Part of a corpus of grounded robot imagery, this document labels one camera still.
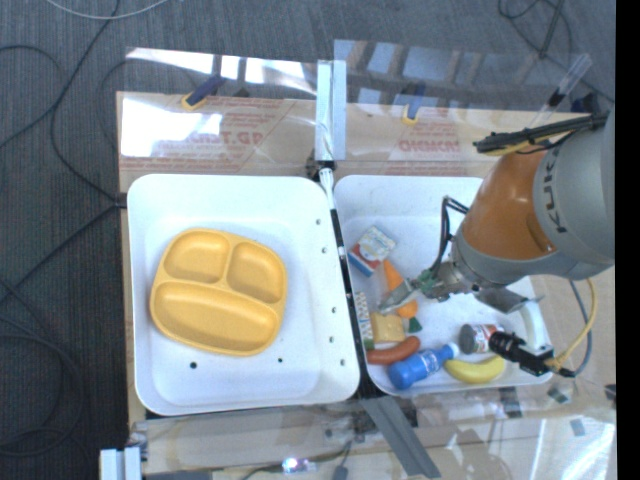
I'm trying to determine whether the red sausage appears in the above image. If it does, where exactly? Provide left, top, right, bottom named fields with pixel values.
left=365, top=335, right=422, bottom=367

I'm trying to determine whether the brown cardboard board red print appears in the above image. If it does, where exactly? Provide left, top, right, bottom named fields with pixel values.
left=115, top=91, right=617, bottom=475

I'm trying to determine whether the red white checked packet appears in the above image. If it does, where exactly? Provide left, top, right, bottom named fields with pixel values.
left=353, top=291, right=376, bottom=352

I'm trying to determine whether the small red white can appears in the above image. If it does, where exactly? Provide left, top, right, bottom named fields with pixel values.
left=458, top=322, right=506, bottom=356

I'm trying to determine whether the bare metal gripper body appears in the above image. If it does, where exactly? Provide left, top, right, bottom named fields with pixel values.
left=417, top=261, right=482, bottom=303

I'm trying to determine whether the orange carrot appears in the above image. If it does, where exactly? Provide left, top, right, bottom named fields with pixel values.
left=382, top=259, right=424, bottom=334

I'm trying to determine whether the yellow cheese wedge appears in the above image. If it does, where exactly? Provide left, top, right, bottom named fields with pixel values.
left=369, top=312, right=407, bottom=346

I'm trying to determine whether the black cylinder on white bracket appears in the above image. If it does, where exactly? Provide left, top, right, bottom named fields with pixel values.
left=488, top=301, right=555, bottom=378

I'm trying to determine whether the blue plastic bottle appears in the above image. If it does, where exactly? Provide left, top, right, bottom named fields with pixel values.
left=387, top=342, right=461, bottom=391

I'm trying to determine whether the yellow divided plate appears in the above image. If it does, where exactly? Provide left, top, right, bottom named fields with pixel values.
left=148, top=227, right=289, bottom=358

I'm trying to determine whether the yellow banana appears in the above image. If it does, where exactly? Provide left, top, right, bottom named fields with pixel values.
left=443, top=353, right=508, bottom=386

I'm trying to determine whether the white red blue carton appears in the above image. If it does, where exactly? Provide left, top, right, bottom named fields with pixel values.
left=347, top=225, right=398, bottom=278

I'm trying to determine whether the white plastic tray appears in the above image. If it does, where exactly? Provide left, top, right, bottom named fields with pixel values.
left=126, top=172, right=362, bottom=417
left=332, top=174, right=556, bottom=399

